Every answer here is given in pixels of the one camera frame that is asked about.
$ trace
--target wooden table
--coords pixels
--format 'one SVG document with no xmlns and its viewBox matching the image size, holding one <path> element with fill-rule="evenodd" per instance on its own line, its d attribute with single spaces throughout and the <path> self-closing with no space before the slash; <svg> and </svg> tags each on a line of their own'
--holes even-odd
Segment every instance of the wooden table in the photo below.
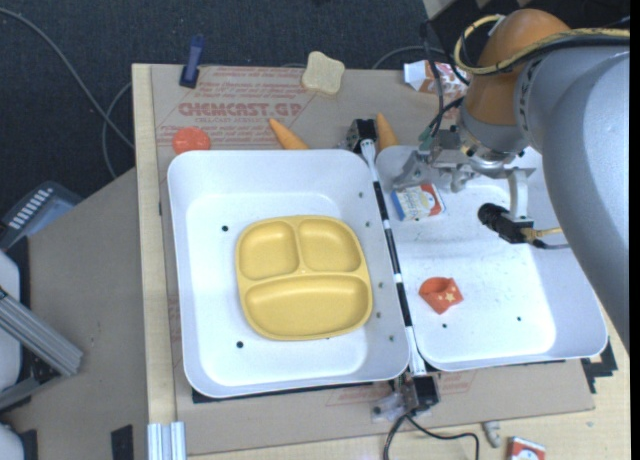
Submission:
<svg viewBox="0 0 640 460">
<path fill-rule="evenodd" d="M 136 137 L 136 168 L 140 220 L 140 248 L 144 300 L 147 397 L 150 423 L 169 424 L 177 420 L 174 374 L 168 320 L 163 233 L 158 203 L 160 185 L 156 150 L 151 66 L 133 66 Z M 587 412 L 523 418 L 500 423 L 502 446 L 492 448 L 480 425 L 437 430 L 442 434 L 475 432 L 484 459 L 505 458 L 506 439 L 524 437 L 544 444 L 551 458 L 622 459 L 631 457 L 629 356 L 612 326 L 611 345 L 618 363 L 613 377 L 599 378 L 594 395 L 595 409 Z M 308 426 L 314 426 L 309 413 Z M 355 459 L 380 458 L 384 435 L 323 441 L 255 450 L 200 455 L 198 459 Z M 473 458 L 470 439 L 440 442 L 418 431 L 397 434 L 395 458 Z"/>
</svg>

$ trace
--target black floor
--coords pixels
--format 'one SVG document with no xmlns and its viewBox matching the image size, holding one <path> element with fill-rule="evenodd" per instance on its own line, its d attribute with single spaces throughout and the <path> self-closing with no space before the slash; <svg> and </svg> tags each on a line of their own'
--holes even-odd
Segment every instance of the black floor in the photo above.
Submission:
<svg viewBox="0 0 640 460">
<path fill-rule="evenodd" d="M 630 0 L 535 0 L 571 27 L 603 26 L 630 14 Z M 67 57 L 107 110 L 136 62 L 183 63 L 189 39 L 206 39 L 205 63 L 279 66 L 320 50 L 348 68 L 370 68 L 386 53 L 419 44 L 427 19 L 421 0 L 0 0 L 0 8 L 39 27 Z M 515 0 L 479 10 L 458 0 L 434 21 L 451 47 L 485 13 L 508 13 Z M 384 68 L 400 68 L 402 56 Z M 109 183 L 101 148 L 103 121 L 59 56 L 41 36 L 0 14 L 0 217 L 26 192 L 53 180 L 87 197 Z M 132 139 L 128 92 L 112 114 Z M 111 132 L 115 173 L 134 164 Z"/>
</svg>

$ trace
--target yellow plate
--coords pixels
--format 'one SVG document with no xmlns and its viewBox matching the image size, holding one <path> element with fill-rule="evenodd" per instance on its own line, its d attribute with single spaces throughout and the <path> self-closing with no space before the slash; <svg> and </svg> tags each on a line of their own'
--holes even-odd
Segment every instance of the yellow plate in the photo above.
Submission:
<svg viewBox="0 0 640 460">
<path fill-rule="evenodd" d="M 369 271 L 341 220 L 299 215 L 247 227 L 236 245 L 247 321 L 270 339 L 320 339 L 363 325 L 373 306 Z"/>
</svg>

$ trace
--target blue clothespin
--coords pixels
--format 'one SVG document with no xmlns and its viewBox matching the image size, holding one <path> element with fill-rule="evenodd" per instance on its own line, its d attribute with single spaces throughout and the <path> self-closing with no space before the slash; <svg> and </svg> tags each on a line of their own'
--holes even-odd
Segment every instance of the blue clothespin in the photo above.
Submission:
<svg viewBox="0 0 640 460">
<path fill-rule="evenodd" d="M 196 88 L 198 83 L 198 65 L 200 65 L 200 57 L 204 49 L 204 37 L 202 35 L 194 35 L 191 38 L 191 44 L 189 46 L 189 61 L 187 65 L 182 68 L 182 74 L 180 75 L 180 85 L 183 87 Z"/>
</svg>

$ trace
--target orange carrot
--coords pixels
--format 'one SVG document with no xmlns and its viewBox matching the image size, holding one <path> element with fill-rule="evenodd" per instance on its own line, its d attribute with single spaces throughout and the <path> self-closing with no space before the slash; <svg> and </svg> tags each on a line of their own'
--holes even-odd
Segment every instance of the orange carrot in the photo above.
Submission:
<svg viewBox="0 0 640 460">
<path fill-rule="evenodd" d="M 376 117 L 376 124 L 378 126 L 378 151 L 392 145 L 398 145 L 398 138 L 393 132 L 391 124 L 381 113 L 378 113 Z"/>
<path fill-rule="evenodd" d="M 281 124 L 276 119 L 269 119 L 269 126 L 276 135 L 278 142 L 283 149 L 308 149 L 309 146 L 305 144 L 302 139 L 291 131 L 284 124 Z"/>
</svg>

